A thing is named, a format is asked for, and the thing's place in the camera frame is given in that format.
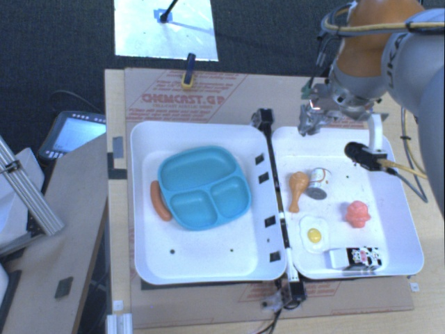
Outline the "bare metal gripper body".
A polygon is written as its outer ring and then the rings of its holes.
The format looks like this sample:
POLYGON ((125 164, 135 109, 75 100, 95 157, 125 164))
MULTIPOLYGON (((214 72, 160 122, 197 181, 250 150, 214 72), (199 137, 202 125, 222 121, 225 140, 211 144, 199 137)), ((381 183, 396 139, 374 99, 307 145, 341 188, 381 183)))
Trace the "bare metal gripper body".
POLYGON ((318 83, 310 90, 306 114, 313 121, 342 117, 364 121, 373 106, 373 100, 358 97, 335 83, 318 83))

